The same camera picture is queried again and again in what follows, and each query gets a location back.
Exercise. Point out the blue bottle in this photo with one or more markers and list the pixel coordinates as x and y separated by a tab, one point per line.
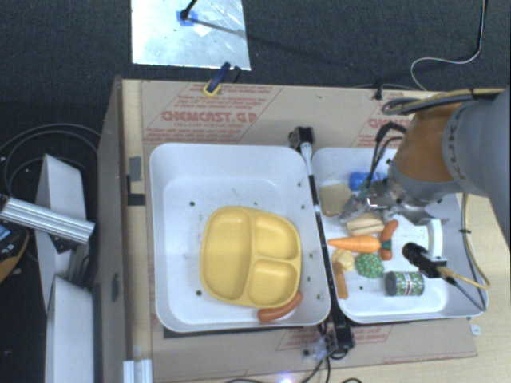
357	179

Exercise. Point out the green labelled can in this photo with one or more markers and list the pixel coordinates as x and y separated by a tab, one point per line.
407	283

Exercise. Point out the yellow divided plate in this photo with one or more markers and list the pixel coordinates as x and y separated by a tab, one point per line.
239	253

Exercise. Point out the brown cardboard board red print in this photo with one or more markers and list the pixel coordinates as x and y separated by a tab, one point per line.
223	114

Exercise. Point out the pale yellow chunk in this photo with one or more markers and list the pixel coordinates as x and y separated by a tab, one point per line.
344	258

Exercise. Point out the green grapes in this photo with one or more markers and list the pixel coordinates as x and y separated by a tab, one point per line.
369	265

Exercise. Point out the black cylinder on white bracket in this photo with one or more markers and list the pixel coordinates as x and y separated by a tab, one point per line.
419	254

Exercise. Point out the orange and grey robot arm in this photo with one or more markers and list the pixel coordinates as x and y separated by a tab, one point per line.
475	146

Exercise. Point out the white plastic tray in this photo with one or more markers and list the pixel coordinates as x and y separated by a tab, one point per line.
399	305
183	230

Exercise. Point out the tan bread slice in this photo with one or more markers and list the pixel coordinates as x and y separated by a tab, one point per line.
333	198

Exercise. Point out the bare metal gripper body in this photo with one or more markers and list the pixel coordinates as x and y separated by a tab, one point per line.
393	202

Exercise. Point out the orange carrot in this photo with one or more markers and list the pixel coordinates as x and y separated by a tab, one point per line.
357	244

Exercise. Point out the orange stick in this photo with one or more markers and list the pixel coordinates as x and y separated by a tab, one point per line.
341	281

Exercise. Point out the orange sausage with green band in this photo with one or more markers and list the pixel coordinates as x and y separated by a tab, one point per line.
389	230

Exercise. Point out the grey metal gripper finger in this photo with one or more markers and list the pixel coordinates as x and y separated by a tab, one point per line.
375	210
351	212

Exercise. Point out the beige hot dog bun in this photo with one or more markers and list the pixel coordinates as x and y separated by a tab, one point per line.
365	226

